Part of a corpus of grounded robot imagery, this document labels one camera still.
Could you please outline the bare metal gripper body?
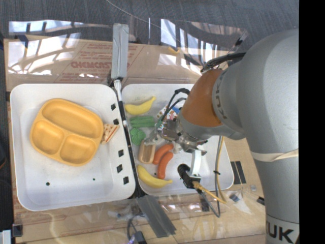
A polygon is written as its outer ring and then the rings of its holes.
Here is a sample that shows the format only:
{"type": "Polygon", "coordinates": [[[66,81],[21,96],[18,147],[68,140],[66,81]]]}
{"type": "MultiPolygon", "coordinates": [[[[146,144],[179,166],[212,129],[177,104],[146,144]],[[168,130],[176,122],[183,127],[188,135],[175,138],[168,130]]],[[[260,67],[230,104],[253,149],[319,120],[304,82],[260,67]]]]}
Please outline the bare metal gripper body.
{"type": "Polygon", "coordinates": [[[207,143],[207,139],[195,138],[184,131],[178,119],[164,121],[159,135],[166,141],[177,143],[186,153],[192,153],[198,149],[199,145],[207,143]]]}

